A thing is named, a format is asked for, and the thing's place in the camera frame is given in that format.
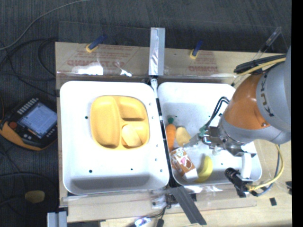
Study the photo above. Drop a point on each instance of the black cylinder on white bracket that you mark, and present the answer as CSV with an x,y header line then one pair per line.
x,y
246,164

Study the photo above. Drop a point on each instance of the white plastic tray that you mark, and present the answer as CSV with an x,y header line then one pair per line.
x,y
196,98
78,150

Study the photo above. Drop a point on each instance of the yellow biscuit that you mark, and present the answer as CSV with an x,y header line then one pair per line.
x,y
182,136

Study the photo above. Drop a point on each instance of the brown cardboard board red print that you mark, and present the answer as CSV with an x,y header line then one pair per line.
x,y
132,58

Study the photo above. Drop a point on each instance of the white and orange carton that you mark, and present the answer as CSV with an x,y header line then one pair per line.
x,y
184,164

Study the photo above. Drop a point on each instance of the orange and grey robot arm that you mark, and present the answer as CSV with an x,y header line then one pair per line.
x,y
251,107

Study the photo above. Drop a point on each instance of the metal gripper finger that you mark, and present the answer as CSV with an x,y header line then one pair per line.
x,y
193,141

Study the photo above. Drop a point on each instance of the pale yellow bread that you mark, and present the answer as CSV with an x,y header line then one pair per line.
x,y
131,136

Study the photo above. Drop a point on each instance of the orange carrot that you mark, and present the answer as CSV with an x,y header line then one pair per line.
x,y
170,132

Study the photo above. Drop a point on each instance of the yellow divided plate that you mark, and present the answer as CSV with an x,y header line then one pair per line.
x,y
104,119

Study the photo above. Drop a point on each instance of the yellow banana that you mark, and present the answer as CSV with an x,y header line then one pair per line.
x,y
206,169

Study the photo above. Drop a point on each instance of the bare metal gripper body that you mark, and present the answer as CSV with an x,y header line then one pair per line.
x,y
217,136

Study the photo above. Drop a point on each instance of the yellow oval object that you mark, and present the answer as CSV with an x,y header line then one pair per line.
x,y
34,196

